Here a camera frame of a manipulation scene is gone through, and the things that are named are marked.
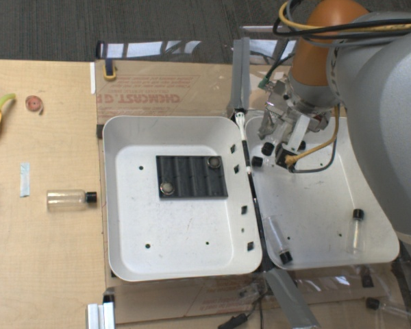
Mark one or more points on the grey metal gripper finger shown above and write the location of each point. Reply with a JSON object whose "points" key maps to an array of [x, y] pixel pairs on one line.
{"points": [[268, 125], [284, 130]]}

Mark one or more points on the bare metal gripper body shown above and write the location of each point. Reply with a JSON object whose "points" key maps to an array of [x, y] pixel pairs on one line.
{"points": [[281, 98]]}

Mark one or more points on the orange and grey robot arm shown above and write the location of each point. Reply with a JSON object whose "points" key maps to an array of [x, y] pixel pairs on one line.
{"points": [[380, 91]]}

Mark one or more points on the thin black and white rod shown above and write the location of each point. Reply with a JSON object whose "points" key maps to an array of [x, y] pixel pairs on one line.
{"points": [[251, 183]]}

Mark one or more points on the round silver disc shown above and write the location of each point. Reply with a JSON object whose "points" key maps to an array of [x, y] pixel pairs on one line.
{"points": [[166, 188], [214, 162]]}

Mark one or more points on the white plastic tray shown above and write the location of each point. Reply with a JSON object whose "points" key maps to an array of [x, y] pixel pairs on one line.
{"points": [[315, 211], [178, 225]]}

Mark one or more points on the black grooved rack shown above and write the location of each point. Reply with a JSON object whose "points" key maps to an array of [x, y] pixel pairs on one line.
{"points": [[188, 180]]}

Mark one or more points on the brown cardboard board red print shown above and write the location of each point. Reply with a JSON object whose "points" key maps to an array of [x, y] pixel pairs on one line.
{"points": [[150, 91]]}

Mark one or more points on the wide clear bottle black cap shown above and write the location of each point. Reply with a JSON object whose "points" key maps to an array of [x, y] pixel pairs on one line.
{"points": [[68, 200]]}

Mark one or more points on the pink round disc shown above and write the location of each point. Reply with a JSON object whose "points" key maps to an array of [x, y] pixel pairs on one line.
{"points": [[33, 103]]}

